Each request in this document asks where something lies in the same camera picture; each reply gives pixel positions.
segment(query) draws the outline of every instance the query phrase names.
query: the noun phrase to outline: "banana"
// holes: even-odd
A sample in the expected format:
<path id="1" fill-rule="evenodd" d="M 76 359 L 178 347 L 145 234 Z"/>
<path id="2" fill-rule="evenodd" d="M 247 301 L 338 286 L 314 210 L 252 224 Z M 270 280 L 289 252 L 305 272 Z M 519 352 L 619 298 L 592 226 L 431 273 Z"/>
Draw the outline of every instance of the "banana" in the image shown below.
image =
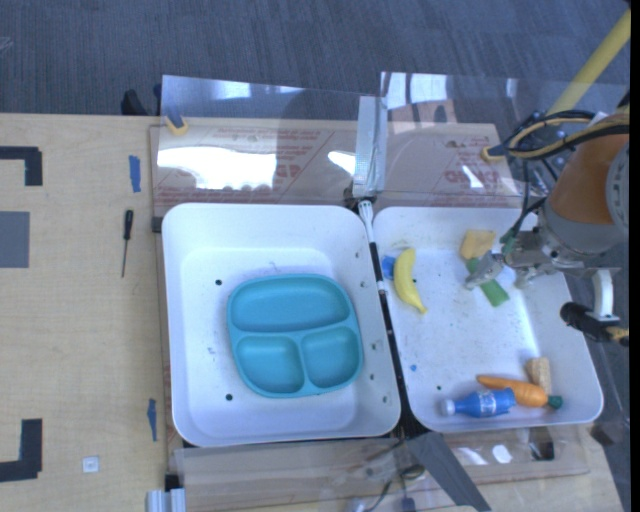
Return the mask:
<path id="1" fill-rule="evenodd" d="M 416 284 L 411 277 L 415 261 L 415 249 L 405 249 L 400 253 L 400 256 L 396 258 L 396 262 L 393 264 L 393 286 L 398 293 L 398 297 L 403 302 L 416 307 L 420 313 L 424 314 L 427 312 L 427 308 L 422 304 Z"/>

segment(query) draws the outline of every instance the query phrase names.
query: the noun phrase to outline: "blue plate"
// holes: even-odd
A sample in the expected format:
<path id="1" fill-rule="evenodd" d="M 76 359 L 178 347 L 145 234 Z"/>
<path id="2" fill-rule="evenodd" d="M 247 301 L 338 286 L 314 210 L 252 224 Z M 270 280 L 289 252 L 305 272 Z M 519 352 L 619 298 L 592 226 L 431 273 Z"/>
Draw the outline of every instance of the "blue plate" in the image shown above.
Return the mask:
<path id="1" fill-rule="evenodd" d="M 291 398 L 327 393 L 362 369 L 362 340 L 349 296 L 318 274 L 261 277 L 227 302 L 236 366 L 256 393 Z"/>

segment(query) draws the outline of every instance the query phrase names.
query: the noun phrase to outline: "white square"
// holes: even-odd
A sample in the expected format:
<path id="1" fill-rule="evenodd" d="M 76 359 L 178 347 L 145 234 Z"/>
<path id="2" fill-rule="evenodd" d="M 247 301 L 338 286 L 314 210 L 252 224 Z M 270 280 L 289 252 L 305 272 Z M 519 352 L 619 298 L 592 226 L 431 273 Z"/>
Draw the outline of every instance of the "white square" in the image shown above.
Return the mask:
<path id="1" fill-rule="evenodd" d="M 98 471 L 100 471 L 100 457 L 92 455 L 91 457 L 82 459 L 83 473 L 97 473 Z"/>

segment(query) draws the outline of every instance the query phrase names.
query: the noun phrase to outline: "orange carrot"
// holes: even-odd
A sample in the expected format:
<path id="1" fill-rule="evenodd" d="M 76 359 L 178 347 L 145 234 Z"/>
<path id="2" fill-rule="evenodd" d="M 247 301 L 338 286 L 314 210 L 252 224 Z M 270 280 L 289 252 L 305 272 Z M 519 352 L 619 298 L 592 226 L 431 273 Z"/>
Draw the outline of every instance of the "orange carrot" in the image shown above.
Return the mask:
<path id="1" fill-rule="evenodd" d="M 491 375 L 478 375 L 476 380 L 490 389 L 511 388 L 516 397 L 516 402 L 527 407 L 543 407 L 549 405 L 558 409 L 562 405 L 562 398 L 559 396 L 549 396 L 544 389 L 530 382 L 516 379 L 504 379 Z"/>

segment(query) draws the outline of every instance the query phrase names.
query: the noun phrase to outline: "yellow pipe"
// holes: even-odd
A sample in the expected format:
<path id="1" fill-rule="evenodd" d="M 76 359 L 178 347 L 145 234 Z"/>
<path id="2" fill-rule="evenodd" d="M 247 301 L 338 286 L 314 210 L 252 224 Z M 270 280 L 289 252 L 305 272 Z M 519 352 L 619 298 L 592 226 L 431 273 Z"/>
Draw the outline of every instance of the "yellow pipe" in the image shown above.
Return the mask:
<path id="1" fill-rule="evenodd" d="M 630 37 L 631 9 L 627 9 L 547 114 L 572 109 Z"/>

